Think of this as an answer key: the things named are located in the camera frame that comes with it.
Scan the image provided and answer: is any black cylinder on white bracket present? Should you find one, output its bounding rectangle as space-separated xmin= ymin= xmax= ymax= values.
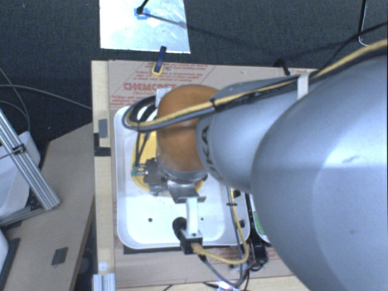
xmin=172 ymin=197 xmax=204 ymax=255

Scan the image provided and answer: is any brown cardboard board red print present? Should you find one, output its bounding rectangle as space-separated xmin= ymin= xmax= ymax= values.
xmin=91 ymin=59 xmax=319 ymax=290

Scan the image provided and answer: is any green packet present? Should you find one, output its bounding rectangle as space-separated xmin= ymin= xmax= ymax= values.
xmin=253 ymin=211 xmax=265 ymax=236

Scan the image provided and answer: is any black block with thin wires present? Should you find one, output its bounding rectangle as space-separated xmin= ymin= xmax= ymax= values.
xmin=250 ymin=241 xmax=270 ymax=270

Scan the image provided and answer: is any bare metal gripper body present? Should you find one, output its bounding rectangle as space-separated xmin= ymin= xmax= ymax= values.
xmin=141 ymin=158 xmax=170 ymax=197

